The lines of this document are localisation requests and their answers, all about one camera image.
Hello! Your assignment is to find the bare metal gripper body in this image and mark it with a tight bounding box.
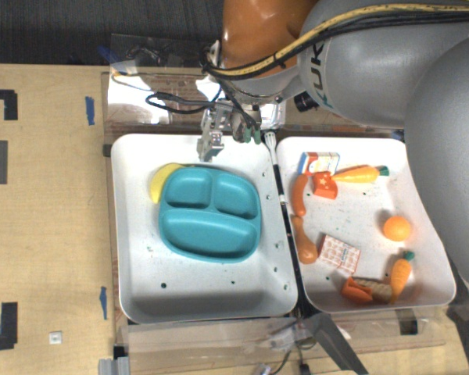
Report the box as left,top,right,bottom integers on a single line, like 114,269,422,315
200,98,287,144

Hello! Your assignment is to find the black cylinder on white bracket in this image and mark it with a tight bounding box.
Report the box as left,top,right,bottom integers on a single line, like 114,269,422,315
293,90,320,113

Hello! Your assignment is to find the yellow banana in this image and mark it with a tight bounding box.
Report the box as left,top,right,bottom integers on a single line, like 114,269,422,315
149,162,187,205

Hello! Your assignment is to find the orange fruit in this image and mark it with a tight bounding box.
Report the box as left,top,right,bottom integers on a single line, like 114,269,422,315
382,215,413,243

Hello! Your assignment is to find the red packet with yellow star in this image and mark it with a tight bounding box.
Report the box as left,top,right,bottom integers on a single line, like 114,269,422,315
311,171,339,201

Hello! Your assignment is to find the orange wedge-shaped piece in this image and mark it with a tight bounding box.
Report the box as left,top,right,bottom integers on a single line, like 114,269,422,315
340,276,374,304

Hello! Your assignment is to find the orange carrot with green top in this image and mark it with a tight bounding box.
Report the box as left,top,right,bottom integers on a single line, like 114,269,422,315
331,164,391,184
388,250,416,305

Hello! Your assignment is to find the blue divided plate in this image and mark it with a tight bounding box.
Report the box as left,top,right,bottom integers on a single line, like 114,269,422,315
157,166,263,265

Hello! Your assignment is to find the orange-brown chicken drumstick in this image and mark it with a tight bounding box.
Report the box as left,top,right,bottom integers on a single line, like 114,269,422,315
291,214,319,266

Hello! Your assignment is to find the thin black and white rod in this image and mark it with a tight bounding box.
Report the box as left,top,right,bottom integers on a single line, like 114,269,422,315
263,130,304,315

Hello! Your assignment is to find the white packet with orange print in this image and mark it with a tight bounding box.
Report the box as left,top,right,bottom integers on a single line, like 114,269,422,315
317,234,362,276

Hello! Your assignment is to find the white orange and blue carton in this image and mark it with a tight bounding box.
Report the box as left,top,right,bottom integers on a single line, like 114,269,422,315
297,151,342,177

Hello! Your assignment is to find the white plastic tray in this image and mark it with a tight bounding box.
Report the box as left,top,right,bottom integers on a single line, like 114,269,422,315
275,135,457,315
109,132,299,325

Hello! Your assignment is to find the brown biscuit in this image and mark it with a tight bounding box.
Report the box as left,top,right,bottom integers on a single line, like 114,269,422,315
353,277,394,304

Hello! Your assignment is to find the orange sausage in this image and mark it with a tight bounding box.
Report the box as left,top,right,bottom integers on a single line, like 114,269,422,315
291,173,310,218

